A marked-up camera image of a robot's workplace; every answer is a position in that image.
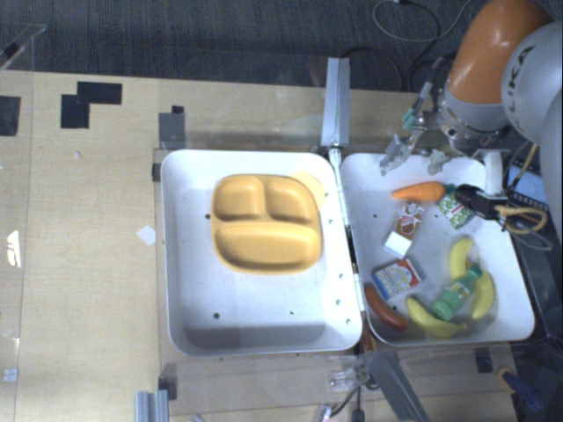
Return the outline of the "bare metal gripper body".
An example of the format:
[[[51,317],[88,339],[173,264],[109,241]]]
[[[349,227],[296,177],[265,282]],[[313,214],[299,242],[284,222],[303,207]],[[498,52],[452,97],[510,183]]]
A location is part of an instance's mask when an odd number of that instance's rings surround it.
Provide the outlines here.
[[[497,136],[469,127],[450,113],[423,112],[413,124],[414,147],[423,150],[452,150],[462,156],[474,156]]]

